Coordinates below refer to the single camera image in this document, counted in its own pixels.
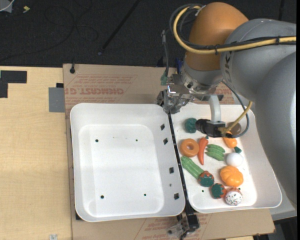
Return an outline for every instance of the white egg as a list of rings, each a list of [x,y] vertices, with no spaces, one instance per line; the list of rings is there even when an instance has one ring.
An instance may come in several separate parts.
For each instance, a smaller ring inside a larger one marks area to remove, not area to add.
[[[226,155],[225,162],[228,166],[238,167],[244,161],[244,157],[236,152],[229,153]]]

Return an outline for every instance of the orange pumpkin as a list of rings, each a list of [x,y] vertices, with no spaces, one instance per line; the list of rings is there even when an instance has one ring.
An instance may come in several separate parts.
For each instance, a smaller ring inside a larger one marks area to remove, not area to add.
[[[228,165],[221,169],[220,177],[226,186],[239,187],[244,182],[244,176],[237,167]]]

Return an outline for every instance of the toy donut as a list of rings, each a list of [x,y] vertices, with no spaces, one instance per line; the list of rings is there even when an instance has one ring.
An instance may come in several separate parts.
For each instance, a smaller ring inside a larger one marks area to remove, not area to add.
[[[192,138],[186,138],[180,145],[180,152],[188,158],[193,158],[199,152],[199,144]]]

